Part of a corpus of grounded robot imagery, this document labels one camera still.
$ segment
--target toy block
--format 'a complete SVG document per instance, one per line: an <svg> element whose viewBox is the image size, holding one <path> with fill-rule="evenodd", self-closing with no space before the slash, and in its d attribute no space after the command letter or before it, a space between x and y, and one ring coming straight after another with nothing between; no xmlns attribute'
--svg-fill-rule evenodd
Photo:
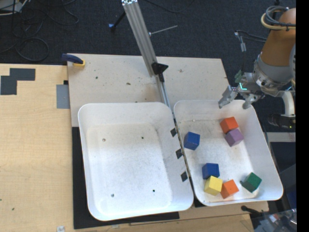
<svg viewBox="0 0 309 232"><path fill-rule="evenodd" d="M232 147L238 145L243 140L243 135L239 129L233 129L229 131L224 138L228 145Z"/></svg>
<svg viewBox="0 0 309 232"><path fill-rule="evenodd" d="M204 192L216 196L222 190L223 180L215 176L210 176L205 183Z"/></svg>
<svg viewBox="0 0 309 232"><path fill-rule="evenodd" d="M222 184L221 196L225 199L238 191L239 189L236 186L235 181L232 179Z"/></svg>
<svg viewBox="0 0 309 232"><path fill-rule="evenodd" d="M261 182L262 179L252 172L245 178L244 181L240 181L241 185L249 192L255 191Z"/></svg>
<svg viewBox="0 0 309 232"><path fill-rule="evenodd" d="M239 127L235 117L228 117L228 118L223 119L220 122L220 126L224 134L227 134L230 130L233 130Z"/></svg>
<svg viewBox="0 0 309 232"><path fill-rule="evenodd" d="M184 137L183 146L188 149L196 150L199 146L199 138L199 134L189 131Z"/></svg>
<svg viewBox="0 0 309 232"><path fill-rule="evenodd" d="M202 167L203 179L208 179L211 175L215 177L220 176L219 165L217 163L206 163Z"/></svg>

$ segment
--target green cube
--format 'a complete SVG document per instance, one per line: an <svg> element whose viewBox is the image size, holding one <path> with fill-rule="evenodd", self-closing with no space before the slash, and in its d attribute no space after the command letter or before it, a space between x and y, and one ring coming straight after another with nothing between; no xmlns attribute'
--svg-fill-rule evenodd
<svg viewBox="0 0 309 232"><path fill-rule="evenodd" d="M250 173L244 181L240 181L241 185L249 192L255 191L260 185L262 179L254 173Z"/></svg>

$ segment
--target wooden table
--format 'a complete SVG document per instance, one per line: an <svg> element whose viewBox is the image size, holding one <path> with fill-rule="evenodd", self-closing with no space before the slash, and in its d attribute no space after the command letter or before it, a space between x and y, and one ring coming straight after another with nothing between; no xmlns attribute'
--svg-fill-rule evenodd
<svg viewBox="0 0 309 232"><path fill-rule="evenodd" d="M220 59L210 62L223 69ZM68 80L68 66L0 64L0 75L10 75L10 68L36 72L35 81L17 81L16 95L0 95L0 231L253 231L241 204L192 206L174 221L75 230L71 111L57 108L56 96L56 86ZM184 66L175 68L170 73L186 71ZM267 211L268 204L253 202L250 208Z"/></svg>

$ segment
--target machinery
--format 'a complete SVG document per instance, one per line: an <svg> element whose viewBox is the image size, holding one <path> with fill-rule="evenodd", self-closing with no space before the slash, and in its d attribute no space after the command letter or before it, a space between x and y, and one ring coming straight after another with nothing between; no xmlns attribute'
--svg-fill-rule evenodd
<svg viewBox="0 0 309 232"><path fill-rule="evenodd" d="M281 13L278 21L274 19L275 13ZM226 88L218 101L219 108L232 102L238 94L245 99L243 109L247 109L265 95L281 97L285 114L271 114L268 121L274 126L291 129L295 127L296 8L271 6L262 15L261 23L270 29L270 33L254 62L253 72L240 70L237 73L235 82L239 85L229 85ZM245 52L242 37L238 31L235 31L235 35L241 42L242 52Z"/></svg>

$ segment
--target aluminum extrusion bar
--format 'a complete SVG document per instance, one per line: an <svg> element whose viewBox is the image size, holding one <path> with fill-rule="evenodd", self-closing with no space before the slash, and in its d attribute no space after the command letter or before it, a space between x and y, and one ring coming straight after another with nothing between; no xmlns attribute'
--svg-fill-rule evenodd
<svg viewBox="0 0 309 232"><path fill-rule="evenodd" d="M140 10L140 5L137 0L122 0L121 2L125 10L126 16L129 20L130 26L133 30L133 34L139 46L141 55L146 64L148 73L150 77L152 77L155 75L152 64L157 63L157 59L149 37L149 32L146 28L145 21ZM170 108L165 84L164 82L160 81L158 75L155 75L155 77L161 93L162 100Z"/></svg>

